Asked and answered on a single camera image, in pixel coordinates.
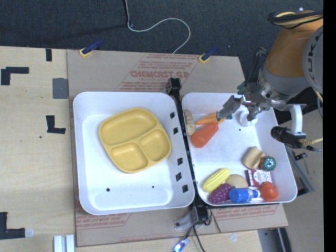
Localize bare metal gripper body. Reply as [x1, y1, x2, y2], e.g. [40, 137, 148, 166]
[240, 83, 289, 113]

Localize small white object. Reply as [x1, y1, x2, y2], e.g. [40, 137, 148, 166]
[239, 110, 259, 127]

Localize small orange carrot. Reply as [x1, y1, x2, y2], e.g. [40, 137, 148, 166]
[195, 112, 233, 125]

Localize large orange toy carrot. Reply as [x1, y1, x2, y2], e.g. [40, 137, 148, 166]
[191, 122, 219, 149]

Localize beige knobbly toy food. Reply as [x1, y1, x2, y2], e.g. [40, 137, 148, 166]
[183, 109, 196, 136]

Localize beige toy bread roll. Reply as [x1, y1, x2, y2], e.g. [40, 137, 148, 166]
[243, 146, 265, 170]

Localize white plastic tray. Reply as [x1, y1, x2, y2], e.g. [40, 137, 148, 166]
[72, 91, 195, 216]
[181, 92, 298, 206]

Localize thin black rod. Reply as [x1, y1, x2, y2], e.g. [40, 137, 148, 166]
[174, 92, 201, 207]

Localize red and white carton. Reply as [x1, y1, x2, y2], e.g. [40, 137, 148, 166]
[246, 169, 273, 187]

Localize beige toy potato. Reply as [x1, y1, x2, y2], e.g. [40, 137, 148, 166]
[225, 174, 249, 189]

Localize yellow corn cob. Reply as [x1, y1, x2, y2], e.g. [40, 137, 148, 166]
[202, 167, 231, 193]

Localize orange toy tomato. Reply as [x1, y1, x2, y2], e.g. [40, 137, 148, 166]
[259, 181, 279, 202]

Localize brown cardboard board red print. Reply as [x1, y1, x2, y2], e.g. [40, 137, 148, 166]
[66, 48, 289, 247]

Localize clear bottle with blue cap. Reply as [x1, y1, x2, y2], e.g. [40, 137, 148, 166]
[228, 187, 264, 204]

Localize purple grapes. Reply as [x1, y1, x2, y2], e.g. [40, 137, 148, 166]
[208, 183, 235, 204]

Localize yellow divided plate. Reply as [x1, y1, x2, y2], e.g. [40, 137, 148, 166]
[98, 107, 172, 174]

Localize black cylinder on white bracket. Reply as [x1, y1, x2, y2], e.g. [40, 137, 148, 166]
[270, 104, 307, 149]

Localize black block with thin wires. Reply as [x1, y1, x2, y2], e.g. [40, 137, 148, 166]
[167, 77, 183, 96]
[194, 204, 211, 224]

